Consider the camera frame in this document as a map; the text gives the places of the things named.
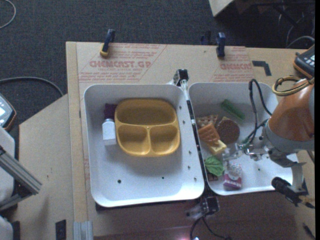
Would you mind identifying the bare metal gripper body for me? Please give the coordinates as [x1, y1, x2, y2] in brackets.
[240, 135, 275, 162]

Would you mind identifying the yellow cheese block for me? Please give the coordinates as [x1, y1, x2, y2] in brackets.
[205, 139, 228, 156]

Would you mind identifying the green lettuce leaf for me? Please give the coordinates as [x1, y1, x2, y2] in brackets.
[204, 154, 225, 178]

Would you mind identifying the brown round biscuit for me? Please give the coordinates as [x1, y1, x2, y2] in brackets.
[215, 116, 241, 145]

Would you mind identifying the pink and white carton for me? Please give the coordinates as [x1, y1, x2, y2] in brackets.
[222, 160, 244, 191]

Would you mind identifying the white plastic tray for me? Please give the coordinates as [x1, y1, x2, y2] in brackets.
[188, 81, 301, 197]
[83, 83, 206, 208]

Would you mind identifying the orange ridged toy food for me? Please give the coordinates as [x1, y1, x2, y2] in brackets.
[197, 122, 221, 145]

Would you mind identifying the green pea pod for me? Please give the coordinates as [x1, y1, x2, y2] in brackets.
[220, 98, 246, 121]

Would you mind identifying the tan square cracker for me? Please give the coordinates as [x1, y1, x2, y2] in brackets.
[195, 114, 219, 129]

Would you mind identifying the thin black and white rod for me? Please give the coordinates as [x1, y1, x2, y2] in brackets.
[180, 79, 209, 198]

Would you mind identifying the yellow divided plate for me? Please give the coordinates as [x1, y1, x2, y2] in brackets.
[114, 97, 182, 158]

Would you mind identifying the white plastic bottle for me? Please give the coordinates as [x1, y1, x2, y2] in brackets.
[101, 118, 118, 146]

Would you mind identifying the brown cardboard board red print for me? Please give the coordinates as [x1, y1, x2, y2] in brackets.
[74, 42, 270, 238]

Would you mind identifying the dark purple block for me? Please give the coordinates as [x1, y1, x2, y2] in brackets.
[103, 102, 119, 120]

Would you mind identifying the black cylinder on white bracket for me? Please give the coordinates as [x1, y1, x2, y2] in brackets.
[270, 154, 310, 207]

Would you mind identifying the black block with thin wires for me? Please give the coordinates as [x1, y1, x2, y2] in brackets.
[174, 68, 189, 87]
[199, 196, 221, 215]

